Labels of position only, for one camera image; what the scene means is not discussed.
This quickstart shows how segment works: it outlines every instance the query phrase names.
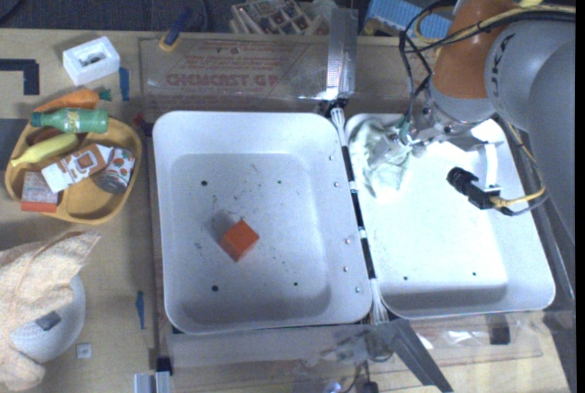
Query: green bottle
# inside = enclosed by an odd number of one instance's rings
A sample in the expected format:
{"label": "green bottle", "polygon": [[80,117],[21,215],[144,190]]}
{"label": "green bottle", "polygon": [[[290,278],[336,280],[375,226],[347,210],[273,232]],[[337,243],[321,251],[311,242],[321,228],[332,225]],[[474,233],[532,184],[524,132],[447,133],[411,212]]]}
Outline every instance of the green bottle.
{"label": "green bottle", "polygon": [[108,111],[65,108],[53,113],[33,112],[32,126],[52,126],[64,133],[106,133]]}

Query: can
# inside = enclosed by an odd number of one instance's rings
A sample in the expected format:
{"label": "can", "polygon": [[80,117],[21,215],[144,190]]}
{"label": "can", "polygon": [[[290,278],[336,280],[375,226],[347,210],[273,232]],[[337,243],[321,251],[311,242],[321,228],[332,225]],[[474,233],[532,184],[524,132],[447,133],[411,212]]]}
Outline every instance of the can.
{"label": "can", "polygon": [[127,149],[115,148],[112,160],[98,177],[98,187],[108,193],[120,194],[126,191],[136,158]]}

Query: bottle cap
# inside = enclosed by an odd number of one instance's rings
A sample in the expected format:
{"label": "bottle cap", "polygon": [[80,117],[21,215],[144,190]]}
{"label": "bottle cap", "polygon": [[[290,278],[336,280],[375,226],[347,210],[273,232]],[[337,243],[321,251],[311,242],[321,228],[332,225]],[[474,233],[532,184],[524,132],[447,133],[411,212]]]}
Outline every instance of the bottle cap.
{"label": "bottle cap", "polygon": [[32,126],[40,126],[40,116],[41,112],[33,112],[32,117],[30,117],[30,124]]}

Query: orange cube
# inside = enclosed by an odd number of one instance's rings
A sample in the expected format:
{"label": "orange cube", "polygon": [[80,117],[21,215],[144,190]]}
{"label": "orange cube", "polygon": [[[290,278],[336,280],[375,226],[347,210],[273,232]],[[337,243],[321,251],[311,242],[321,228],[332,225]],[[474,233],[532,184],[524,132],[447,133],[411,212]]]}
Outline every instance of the orange cube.
{"label": "orange cube", "polygon": [[241,219],[228,229],[221,240],[219,246],[234,260],[239,261],[246,255],[260,237],[254,230]]}

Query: carrot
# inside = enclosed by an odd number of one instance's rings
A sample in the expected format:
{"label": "carrot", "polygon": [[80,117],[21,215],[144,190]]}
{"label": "carrot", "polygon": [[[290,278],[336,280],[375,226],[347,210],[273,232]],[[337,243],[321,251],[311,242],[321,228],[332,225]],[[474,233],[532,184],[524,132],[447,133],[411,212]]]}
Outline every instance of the carrot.
{"label": "carrot", "polygon": [[55,111],[65,107],[92,110],[98,105],[99,100],[111,101],[112,96],[110,95],[110,90],[104,90],[98,93],[95,90],[82,88],[57,97],[53,101],[37,107],[35,112]]}

